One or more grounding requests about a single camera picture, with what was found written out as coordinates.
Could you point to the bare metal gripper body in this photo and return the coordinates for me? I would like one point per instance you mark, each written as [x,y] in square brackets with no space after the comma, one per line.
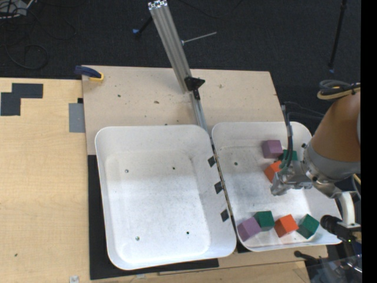
[304,180]

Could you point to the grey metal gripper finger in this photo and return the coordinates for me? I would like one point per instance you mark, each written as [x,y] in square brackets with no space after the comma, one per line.
[286,190]
[276,184]

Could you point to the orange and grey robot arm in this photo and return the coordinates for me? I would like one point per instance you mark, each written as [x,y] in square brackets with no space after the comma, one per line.
[338,128]

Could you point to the orange cube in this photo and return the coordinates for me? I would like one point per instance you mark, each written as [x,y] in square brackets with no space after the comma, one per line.
[286,225]
[271,171]

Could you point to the white plastic tray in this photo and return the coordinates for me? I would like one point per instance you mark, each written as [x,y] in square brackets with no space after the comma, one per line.
[159,199]
[250,184]

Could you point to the green cube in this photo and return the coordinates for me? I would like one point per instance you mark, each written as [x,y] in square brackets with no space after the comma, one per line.
[265,219]
[286,155]
[308,225]

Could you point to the purple cube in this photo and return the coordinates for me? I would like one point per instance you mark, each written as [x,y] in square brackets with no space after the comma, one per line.
[248,228]
[271,148]

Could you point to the pale wood board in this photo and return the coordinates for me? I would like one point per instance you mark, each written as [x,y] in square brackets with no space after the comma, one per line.
[138,99]

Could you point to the black cylinder on white bracket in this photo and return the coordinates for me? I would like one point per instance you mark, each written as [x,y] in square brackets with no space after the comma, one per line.
[347,208]

